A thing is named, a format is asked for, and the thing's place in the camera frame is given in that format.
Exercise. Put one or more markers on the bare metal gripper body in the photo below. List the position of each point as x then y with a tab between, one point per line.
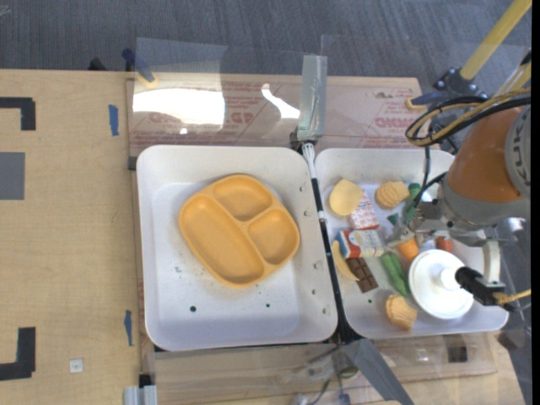
434	219

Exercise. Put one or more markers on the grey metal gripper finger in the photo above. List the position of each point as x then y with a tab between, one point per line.
414	227
396	238

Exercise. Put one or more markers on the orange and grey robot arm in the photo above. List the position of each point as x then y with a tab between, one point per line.
481	163

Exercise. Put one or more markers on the orange carrot with green top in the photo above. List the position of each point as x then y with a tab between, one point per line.
408	250

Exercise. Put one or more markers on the green bottle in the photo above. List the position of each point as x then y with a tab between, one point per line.
411	203

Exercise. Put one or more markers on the green pea pod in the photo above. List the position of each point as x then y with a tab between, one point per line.
395	272

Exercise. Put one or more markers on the yellow ridged biscuit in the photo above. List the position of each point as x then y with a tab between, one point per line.
391	194

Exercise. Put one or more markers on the red and white carton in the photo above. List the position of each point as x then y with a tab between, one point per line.
363	215

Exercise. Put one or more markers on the brown chocolate bar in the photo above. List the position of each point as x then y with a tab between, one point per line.
363	274

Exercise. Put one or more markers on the pale yellow potato chip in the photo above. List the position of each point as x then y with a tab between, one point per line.
342	266
343	197

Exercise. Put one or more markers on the white plastic tray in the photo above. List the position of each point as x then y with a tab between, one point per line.
169	302
371	163

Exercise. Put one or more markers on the orange divided plate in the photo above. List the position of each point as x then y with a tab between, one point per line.
223	239

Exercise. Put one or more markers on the brown cardboard board red print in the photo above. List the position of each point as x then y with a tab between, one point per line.
261	112

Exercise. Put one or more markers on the small white square tile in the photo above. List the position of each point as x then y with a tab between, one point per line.
76	365

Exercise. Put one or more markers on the black cylinder on white bracket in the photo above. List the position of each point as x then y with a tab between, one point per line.
478	284

